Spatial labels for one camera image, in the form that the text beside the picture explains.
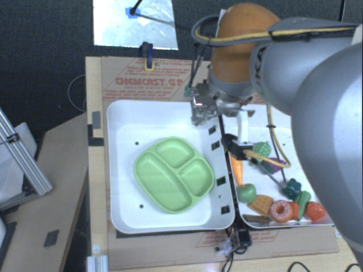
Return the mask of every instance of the wooden surface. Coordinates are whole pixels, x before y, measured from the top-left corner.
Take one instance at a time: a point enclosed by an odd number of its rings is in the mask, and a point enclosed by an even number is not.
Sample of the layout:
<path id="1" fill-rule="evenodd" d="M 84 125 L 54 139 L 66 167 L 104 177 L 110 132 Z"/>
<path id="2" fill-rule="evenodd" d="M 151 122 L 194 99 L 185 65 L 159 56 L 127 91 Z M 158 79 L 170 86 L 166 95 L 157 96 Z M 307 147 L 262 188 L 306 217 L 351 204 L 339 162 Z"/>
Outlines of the wooden surface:
<path id="1" fill-rule="evenodd" d="M 87 130 L 83 114 L 45 134 L 38 165 L 54 189 L 5 216 L 17 222 L 1 271 L 63 271 L 86 188 Z M 48 232 L 55 245 L 44 247 Z"/>
<path id="2" fill-rule="evenodd" d="M 285 272 L 293 262 L 301 262 L 311 272 L 344 272 L 349 264 L 357 263 L 353 253 L 346 242 L 340 238 L 337 240 L 339 253 L 305 255 L 296 257 L 279 257 L 269 259 L 234 261 L 231 272 L 237 271 L 266 271 Z M 220 272 L 223 263 L 204 263 L 194 265 L 179 265 L 153 268 L 139 268 L 138 272 Z M 113 270 L 112 272 L 134 272 L 135 269 Z M 352 267 L 350 272 L 361 271 L 359 267 Z M 300 266 L 295 265 L 292 272 L 306 272 Z"/>
<path id="3" fill-rule="evenodd" d="M 102 118 L 101 59 L 86 58 L 87 124 L 92 125 L 92 113 L 100 112 Z M 103 138 L 103 120 L 100 128 L 93 129 L 93 137 Z M 88 176 L 90 182 L 90 225 L 92 255 L 108 253 L 107 213 L 104 171 L 104 147 L 88 148 Z"/>

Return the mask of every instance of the yellow cable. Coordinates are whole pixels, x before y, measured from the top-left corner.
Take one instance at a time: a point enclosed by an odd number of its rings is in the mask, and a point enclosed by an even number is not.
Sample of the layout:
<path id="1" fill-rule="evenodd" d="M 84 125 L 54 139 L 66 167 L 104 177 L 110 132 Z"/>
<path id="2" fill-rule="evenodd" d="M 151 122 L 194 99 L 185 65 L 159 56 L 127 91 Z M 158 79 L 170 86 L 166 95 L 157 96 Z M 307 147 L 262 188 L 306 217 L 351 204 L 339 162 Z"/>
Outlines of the yellow cable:
<path id="1" fill-rule="evenodd" d="M 272 121 L 272 108 L 271 108 L 271 105 L 268 106 L 268 109 L 269 109 L 269 117 L 270 117 L 270 123 L 271 125 L 273 125 L 273 121 Z M 275 130 L 274 128 L 271 128 L 271 131 L 272 131 L 272 137 L 273 139 L 275 140 L 275 143 L 276 143 L 276 146 L 277 146 L 277 149 L 279 150 L 279 152 L 281 153 L 282 157 L 285 159 L 285 161 L 287 162 L 288 166 L 290 167 L 291 166 L 291 163 L 289 161 L 289 159 L 286 157 L 285 153 L 282 151 L 281 149 L 281 146 L 277 140 L 277 137 L 276 137 L 276 133 L 275 133 Z"/>
<path id="2" fill-rule="evenodd" d="M 276 166 L 279 166 L 281 168 L 289 168 L 291 167 L 291 164 L 290 162 L 288 164 L 282 164 L 280 162 L 277 162 L 277 161 L 274 161 L 270 158 L 267 158 L 267 157 L 264 157 L 264 156 L 261 156 L 259 154 L 257 154 L 256 152 L 252 151 L 252 150 L 244 150 L 243 153 L 247 156 L 247 157 L 251 157 L 251 158 L 259 158 L 259 159 L 262 159 L 263 161 L 266 161 L 266 162 L 270 162 L 271 164 L 273 165 L 276 165 Z"/>
<path id="3" fill-rule="evenodd" d="M 203 36 L 199 33 L 200 27 L 197 27 L 195 30 L 195 36 L 203 41 L 209 41 L 211 43 L 229 43 L 237 40 L 245 40 L 245 39 L 255 39 L 255 38 L 264 38 L 272 36 L 289 36 L 289 35 L 297 35 L 306 32 L 336 32 L 336 31 L 346 31 L 355 29 L 356 26 L 353 27 L 329 27 L 329 28 L 306 28 L 306 29 L 291 29 L 291 30 L 276 30 L 269 32 L 256 32 L 244 35 L 237 35 L 232 37 L 224 37 L 224 38 L 210 38 L 208 36 Z"/>
<path id="4" fill-rule="evenodd" d="M 270 119 L 270 124 L 273 125 L 273 121 L 272 121 L 272 108 L 271 108 L 271 105 L 268 106 L 269 108 L 269 119 Z M 277 137 L 276 137 L 276 133 L 275 133 L 275 130 L 273 128 L 271 128 L 271 131 L 272 131 L 272 137 L 273 139 L 275 140 L 275 143 L 276 143 L 276 146 L 279 150 L 279 152 L 281 153 L 282 157 L 285 159 L 286 163 L 287 164 L 282 164 L 280 162 L 276 162 L 270 158 L 267 158 L 267 157 L 264 157 L 264 156 L 261 156 L 259 154 L 257 154 L 256 152 L 252 151 L 252 150 L 244 150 L 243 153 L 247 156 L 247 157 L 251 157 L 251 158 L 259 158 L 259 159 L 262 159 L 263 161 L 266 161 L 266 162 L 269 162 L 273 165 L 276 165 L 276 166 L 279 166 L 281 168 L 289 168 L 291 167 L 291 162 L 289 161 L 289 159 L 286 157 L 285 153 L 282 151 L 281 149 L 281 146 L 277 140 Z"/>

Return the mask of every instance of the toy food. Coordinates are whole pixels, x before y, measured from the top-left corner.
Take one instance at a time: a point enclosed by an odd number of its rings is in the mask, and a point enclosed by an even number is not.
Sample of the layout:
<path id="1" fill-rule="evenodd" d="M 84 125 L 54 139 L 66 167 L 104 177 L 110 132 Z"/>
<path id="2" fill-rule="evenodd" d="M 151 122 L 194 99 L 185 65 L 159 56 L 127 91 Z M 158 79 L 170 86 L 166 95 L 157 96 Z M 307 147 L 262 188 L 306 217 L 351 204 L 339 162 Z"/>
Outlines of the toy food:
<path id="1" fill-rule="evenodd" d="M 282 164 L 286 164 L 285 161 L 283 160 L 278 160 L 278 158 L 274 158 L 274 157 L 270 157 L 269 159 L 273 160 L 273 161 L 276 161 L 276 162 L 280 162 Z M 281 170 L 281 167 L 279 166 L 276 166 L 270 162 L 267 162 L 267 161 L 262 161 L 261 165 L 266 168 L 266 170 L 271 173 L 271 174 L 275 174 L 276 172 L 280 171 Z"/>
<path id="2" fill-rule="evenodd" d="M 248 204 L 248 206 L 260 215 L 267 216 L 272 202 L 272 197 L 259 194 L 253 202 Z"/>
<path id="3" fill-rule="evenodd" d="M 268 142 L 258 142 L 254 145 L 253 151 L 255 151 L 257 154 L 268 157 L 271 153 L 271 146 L 268 144 Z M 262 159 L 256 158 L 256 160 L 261 163 Z"/>
<path id="4" fill-rule="evenodd" d="M 289 202 L 291 207 L 293 208 L 293 216 L 291 220 L 297 220 L 299 218 L 299 204 L 297 202 Z"/>
<path id="5" fill-rule="evenodd" d="M 297 220 L 301 220 L 302 216 L 304 215 L 306 205 L 310 199 L 311 199 L 311 194 L 304 190 L 300 192 L 299 196 L 294 200 L 299 204 L 299 212 Z"/>
<path id="6" fill-rule="evenodd" d="M 316 202 L 309 202 L 306 205 L 305 215 L 312 220 L 318 220 L 325 216 L 326 210 L 324 207 Z"/>
<path id="7" fill-rule="evenodd" d="M 286 223 L 293 216 L 293 208 L 289 202 L 279 200 L 271 205 L 269 214 L 275 222 Z"/>
<path id="8" fill-rule="evenodd" d="M 229 153 L 229 159 L 231 161 L 234 180 L 238 186 L 242 186 L 242 160 L 237 160 L 231 153 Z"/>
<path id="9" fill-rule="evenodd" d="M 282 189 L 282 193 L 293 201 L 298 197 L 301 190 L 301 183 L 297 182 L 294 178 L 291 178 L 286 187 Z"/>
<path id="10" fill-rule="evenodd" d="M 253 202 L 257 198 L 255 186 L 253 184 L 244 184 L 238 187 L 237 197 L 241 202 Z"/>

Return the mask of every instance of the wooden table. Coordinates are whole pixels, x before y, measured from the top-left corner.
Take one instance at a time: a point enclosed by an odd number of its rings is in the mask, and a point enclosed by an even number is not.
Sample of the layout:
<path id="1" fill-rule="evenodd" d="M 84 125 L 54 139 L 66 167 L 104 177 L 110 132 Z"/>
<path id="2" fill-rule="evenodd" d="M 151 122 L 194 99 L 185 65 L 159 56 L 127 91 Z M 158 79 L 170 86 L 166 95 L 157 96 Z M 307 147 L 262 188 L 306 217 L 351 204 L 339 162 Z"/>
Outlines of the wooden table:
<path id="1" fill-rule="evenodd" d="M 1 271 L 64 270 L 87 186 L 87 129 L 83 114 L 45 134 L 38 165 L 54 186 L 5 215 L 17 222 Z M 55 243 L 44 246 L 48 234 Z"/>
<path id="2" fill-rule="evenodd" d="M 337 240 L 339 253 L 319 254 L 298 257 L 279 257 L 257 260 L 234 261 L 231 272 L 233 271 L 276 271 L 285 272 L 288 267 L 295 261 L 303 263 L 311 272 L 344 272 L 351 263 L 357 263 L 352 251 L 346 242 L 340 238 Z M 179 265 L 168 267 L 152 267 L 137 269 L 139 272 L 220 272 L 222 263 L 204 263 L 193 265 Z M 134 272 L 135 269 L 120 270 L 120 272 Z M 354 266 L 350 272 L 361 271 L 359 267 Z M 306 272 L 300 265 L 295 265 L 292 272 Z"/>

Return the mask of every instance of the green plate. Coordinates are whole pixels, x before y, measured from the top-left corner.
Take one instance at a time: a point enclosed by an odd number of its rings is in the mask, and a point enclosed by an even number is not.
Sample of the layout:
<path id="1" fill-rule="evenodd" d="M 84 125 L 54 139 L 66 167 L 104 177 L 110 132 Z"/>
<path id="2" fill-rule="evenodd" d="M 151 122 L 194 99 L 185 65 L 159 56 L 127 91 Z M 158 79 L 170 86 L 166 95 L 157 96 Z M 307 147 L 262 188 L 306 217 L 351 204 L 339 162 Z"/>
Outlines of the green plate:
<path id="1" fill-rule="evenodd" d="M 214 172 L 201 154 L 179 137 L 149 147 L 134 162 L 134 175 L 149 197 L 168 213 L 182 213 L 206 196 Z"/>

